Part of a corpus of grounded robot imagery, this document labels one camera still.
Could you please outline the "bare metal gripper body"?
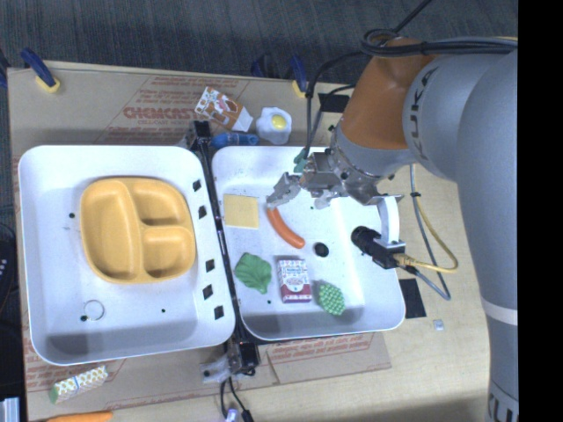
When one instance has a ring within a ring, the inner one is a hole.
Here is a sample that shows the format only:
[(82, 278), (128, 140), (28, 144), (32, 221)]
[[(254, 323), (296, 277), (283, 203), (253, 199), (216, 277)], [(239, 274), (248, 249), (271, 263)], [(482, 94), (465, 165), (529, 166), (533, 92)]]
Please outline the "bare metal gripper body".
[(318, 190), (341, 191), (361, 205), (370, 206), (383, 198), (377, 190), (380, 180), (378, 176), (354, 168), (341, 153), (326, 150), (312, 153), (307, 158), (300, 186), (311, 197)]

